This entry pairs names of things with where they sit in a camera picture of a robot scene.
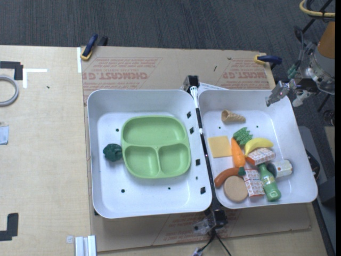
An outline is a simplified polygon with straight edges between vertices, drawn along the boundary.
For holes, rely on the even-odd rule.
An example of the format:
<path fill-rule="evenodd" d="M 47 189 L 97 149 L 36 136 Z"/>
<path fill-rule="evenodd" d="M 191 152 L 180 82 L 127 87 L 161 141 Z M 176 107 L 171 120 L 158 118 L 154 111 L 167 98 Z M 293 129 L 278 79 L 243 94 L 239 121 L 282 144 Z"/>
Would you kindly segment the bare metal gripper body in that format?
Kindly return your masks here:
<path fill-rule="evenodd" d="M 308 92 L 324 92 L 335 94 L 335 79 L 321 69 L 306 68 L 299 71 L 289 82 L 290 88 L 294 90 L 305 90 Z"/>

